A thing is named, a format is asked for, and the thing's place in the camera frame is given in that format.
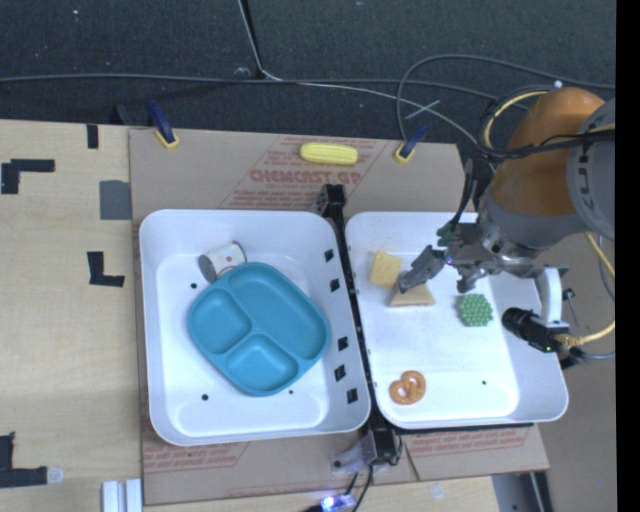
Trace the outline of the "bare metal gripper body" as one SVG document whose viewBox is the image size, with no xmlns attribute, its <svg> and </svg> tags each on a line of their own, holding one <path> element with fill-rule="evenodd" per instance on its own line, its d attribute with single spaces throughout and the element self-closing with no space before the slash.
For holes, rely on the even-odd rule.
<svg viewBox="0 0 640 512">
<path fill-rule="evenodd" d="M 513 242 L 492 223 L 449 222 L 441 228 L 441 247 L 466 280 L 501 272 L 530 278 L 541 271 L 534 262 L 539 250 Z"/>
</svg>

